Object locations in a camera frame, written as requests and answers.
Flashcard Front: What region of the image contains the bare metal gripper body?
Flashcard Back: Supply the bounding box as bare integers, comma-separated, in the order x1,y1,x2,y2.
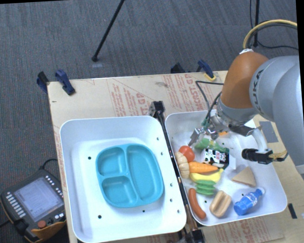
201,114,233,136

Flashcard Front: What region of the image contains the red tomato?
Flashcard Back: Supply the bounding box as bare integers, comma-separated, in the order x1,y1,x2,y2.
178,145,196,164

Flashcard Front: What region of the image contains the black and white carton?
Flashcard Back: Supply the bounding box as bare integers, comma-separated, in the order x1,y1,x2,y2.
202,146,231,171

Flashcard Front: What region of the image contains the orange carrot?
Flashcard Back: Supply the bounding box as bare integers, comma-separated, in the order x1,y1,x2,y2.
187,160,219,175

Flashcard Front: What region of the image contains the beige ridged toy bread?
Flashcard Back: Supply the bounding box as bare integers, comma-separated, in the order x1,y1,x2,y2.
175,151,191,180

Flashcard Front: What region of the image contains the yellow banana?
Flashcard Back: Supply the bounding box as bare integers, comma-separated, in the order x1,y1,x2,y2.
189,167,225,185

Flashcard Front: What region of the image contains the green ridged toy vegetable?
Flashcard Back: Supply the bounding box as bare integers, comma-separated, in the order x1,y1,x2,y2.
195,178,217,197

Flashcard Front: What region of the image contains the tan triangular bread slice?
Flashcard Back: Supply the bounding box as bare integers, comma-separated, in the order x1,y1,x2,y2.
230,166,257,189

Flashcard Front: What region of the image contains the blue divided plate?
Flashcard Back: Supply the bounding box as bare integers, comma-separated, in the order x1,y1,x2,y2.
94,141,166,210

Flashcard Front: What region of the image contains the red sausage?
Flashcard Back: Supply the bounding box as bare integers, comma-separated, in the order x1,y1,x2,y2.
187,187,207,221

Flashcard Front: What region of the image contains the tan hot dog bun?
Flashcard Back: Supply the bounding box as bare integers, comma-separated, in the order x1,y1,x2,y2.
208,189,234,219

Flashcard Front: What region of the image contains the blue plastic bottle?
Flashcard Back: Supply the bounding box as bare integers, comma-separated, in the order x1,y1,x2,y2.
232,188,267,217

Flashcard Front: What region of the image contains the white plastic tray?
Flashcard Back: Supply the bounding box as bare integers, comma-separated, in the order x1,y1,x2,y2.
164,105,289,229
59,112,189,243

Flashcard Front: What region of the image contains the brown cardboard board, red print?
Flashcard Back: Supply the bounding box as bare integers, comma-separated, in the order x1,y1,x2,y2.
47,63,304,243

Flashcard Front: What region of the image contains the black tripod leg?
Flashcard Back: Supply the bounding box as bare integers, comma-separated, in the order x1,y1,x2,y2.
87,0,133,62
248,0,267,49

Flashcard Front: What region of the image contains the black block with thin wires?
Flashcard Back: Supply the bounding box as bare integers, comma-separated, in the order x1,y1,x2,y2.
167,227,206,243
148,100,166,117

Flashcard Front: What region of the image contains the black cylinder on white bracket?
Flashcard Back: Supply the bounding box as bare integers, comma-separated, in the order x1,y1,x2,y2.
240,125,274,166

